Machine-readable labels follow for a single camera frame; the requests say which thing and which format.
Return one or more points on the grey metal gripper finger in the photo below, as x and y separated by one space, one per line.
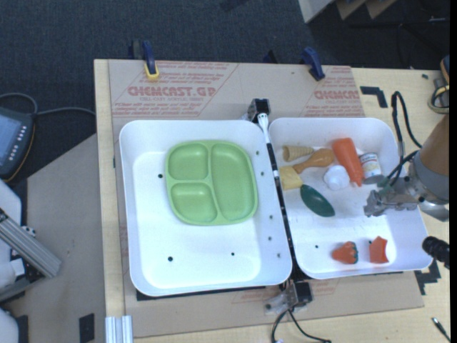
377 196
374 209

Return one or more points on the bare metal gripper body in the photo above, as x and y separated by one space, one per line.
405 198

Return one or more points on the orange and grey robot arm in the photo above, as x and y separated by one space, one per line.
433 145

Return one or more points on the white plastic tray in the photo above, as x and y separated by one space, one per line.
200 256
357 227

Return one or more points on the small white labelled can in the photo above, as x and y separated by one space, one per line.
371 166

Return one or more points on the orange pepper piece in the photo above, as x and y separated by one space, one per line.
378 250

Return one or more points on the orange carrot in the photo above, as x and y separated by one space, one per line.
346 155

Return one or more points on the orange pepper with green stem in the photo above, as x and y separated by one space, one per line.
342 253

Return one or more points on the dark green oval leaf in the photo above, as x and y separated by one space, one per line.
316 200

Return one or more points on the brown chicken drumstick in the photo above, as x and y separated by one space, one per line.
317 158

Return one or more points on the yellow cheese wedge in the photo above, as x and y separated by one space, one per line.
290 179

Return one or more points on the tan ice cream cone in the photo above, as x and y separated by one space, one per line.
296 152

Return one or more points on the thin black and white rod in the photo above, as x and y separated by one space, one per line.
282 198

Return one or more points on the green divided plate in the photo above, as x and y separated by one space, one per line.
232 181

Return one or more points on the brown cardboard board, red print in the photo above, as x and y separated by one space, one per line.
185 95

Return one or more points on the black cylinder on white bracket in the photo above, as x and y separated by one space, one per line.
435 247

